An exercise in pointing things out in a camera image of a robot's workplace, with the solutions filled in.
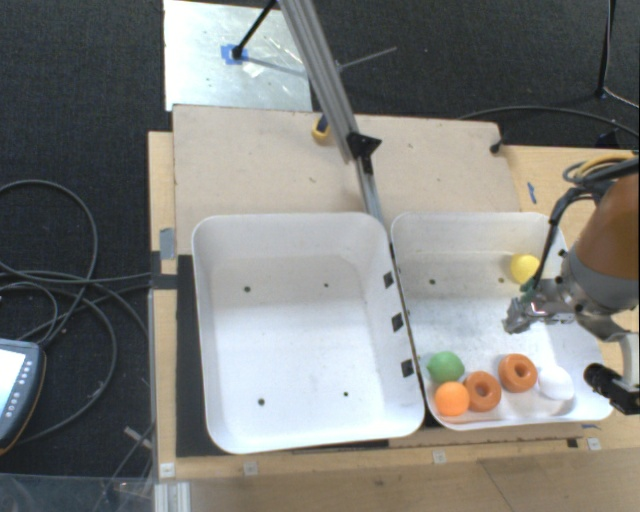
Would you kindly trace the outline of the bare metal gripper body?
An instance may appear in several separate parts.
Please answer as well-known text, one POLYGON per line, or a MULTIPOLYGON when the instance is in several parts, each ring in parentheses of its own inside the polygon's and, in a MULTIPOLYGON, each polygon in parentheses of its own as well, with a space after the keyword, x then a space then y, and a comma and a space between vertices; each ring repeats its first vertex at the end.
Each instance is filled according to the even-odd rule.
POLYGON ((572 323, 585 307, 585 290, 572 277, 557 275, 537 284, 530 278, 521 286, 521 311, 526 326, 572 323))

